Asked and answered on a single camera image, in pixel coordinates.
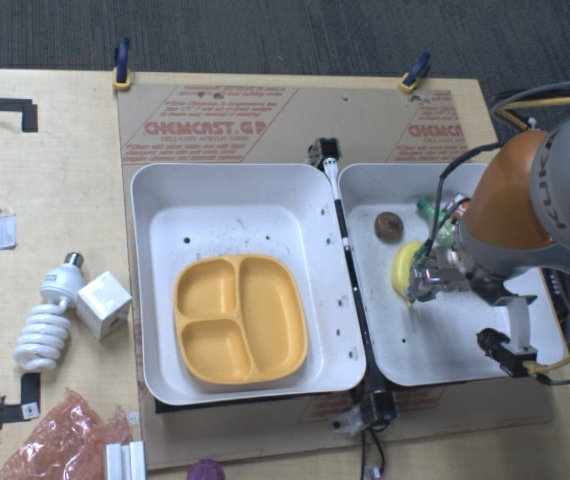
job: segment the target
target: white plastic block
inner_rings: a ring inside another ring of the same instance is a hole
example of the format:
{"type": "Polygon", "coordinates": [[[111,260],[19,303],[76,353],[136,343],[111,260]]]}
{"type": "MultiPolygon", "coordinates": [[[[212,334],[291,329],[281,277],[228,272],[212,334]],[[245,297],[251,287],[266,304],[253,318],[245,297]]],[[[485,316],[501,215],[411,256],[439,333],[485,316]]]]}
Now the white plastic block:
{"type": "Polygon", "coordinates": [[[76,314],[100,341],[127,321],[131,300],[118,280],[103,272],[79,290],[76,314]]]}

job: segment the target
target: wooden table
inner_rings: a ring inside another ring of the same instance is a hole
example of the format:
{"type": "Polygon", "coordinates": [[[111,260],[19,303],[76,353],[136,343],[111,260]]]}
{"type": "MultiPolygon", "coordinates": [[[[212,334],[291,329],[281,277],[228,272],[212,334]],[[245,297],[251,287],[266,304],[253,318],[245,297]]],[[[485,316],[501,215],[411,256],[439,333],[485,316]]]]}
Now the wooden table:
{"type": "MultiPolygon", "coordinates": [[[[398,79],[134,73],[134,83],[281,85],[394,89],[398,79]]],[[[452,92],[468,140],[490,142],[494,131],[474,80],[426,80],[452,92]]],[[[41,302],[43,276],[71,251],[85,257],[93,279],[110,271],[129,286],[118,105],[112,74],[0,70],[0,97],[31,98],[39,132],[22,133],[20,116],[0,112],[0,209],[17,218],[17,245],[0,251],[0,393],[16,404],[23,373],[12,350],[29,309],[41,302]]],[[[117,405],[137,411],[131,319],[102,342],[71,317],[71,338],[59,368],[42,376],[41,412],[64,389],[82,394],[102,416],[117,405]]],[[[385,445],[387,478],[570,478],[570,386],[549,390],[549,423],[397,441],[385,445]]],[[[6,424],[0,468],[39,420],[6,424]]],[[[135,437],[140,433],[133,428],[135,437]]],[[[377,459],[369,451],[371,461],[377,459]]],[[[225,464],[228,479],[357,478],[360,447],[225,464]]],[[[150,473],[182,478],[184,471],[150,473]]]]}

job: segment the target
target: clamp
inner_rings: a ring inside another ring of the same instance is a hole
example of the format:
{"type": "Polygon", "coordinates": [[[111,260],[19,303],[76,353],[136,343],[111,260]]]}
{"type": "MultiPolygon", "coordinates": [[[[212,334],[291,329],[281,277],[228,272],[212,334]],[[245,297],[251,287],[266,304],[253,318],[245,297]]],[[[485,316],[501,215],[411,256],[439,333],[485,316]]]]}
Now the clamp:
{"type": "Polygon", "coordinates": [[[418,82],[421,78],[425,77],[431,67],[429,64],[430,57],[431,55],[428,52],[424,52],[423,55],[421,55],[418,62],[414,64],[414,67],[405,73],[401,78],[401,81],[398,82],[399,91],[409,94],[416,89],[418,82]]]}
{"type": "Polygon", "coordinates": [[[114,48],[114,89],[127,91],[132,85],[130,71],[127,67],[129,55],[129,39],[122,37],[114,48]]]}

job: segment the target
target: black bracket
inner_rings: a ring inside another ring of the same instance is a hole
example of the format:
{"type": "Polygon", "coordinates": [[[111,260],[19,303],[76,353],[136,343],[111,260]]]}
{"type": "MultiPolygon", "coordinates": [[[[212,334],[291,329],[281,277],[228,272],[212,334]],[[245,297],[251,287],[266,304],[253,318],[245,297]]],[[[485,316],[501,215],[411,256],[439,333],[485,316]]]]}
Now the black bracket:
{"type": "Polygon", "coordinates": [[[0,430],[3,423],[29,421],[38,417],[41,404],[41,374],[26,373],[21,377],[21,403],[5,405],[5,397],[0,395],[0,430]]]}
{"type": "Polygon", "coordinates": [[[35,133],[38,131],[38,105],[32,100],[0,98],[0,112],[20,112],[21,130],[25,133],[35,133]]]}

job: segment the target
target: brown ball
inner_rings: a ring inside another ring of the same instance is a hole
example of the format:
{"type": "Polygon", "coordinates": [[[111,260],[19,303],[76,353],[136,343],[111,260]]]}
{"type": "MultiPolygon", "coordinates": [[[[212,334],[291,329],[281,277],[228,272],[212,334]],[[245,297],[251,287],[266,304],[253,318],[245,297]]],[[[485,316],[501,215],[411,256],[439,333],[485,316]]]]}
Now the brown ball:
{"type": "Polygon", "coordinates": [[[392,212],[383,212],[376,217],[374,232],[376,236],[386,242],[394,242],[403,235],[403,221],[392,212]]]}

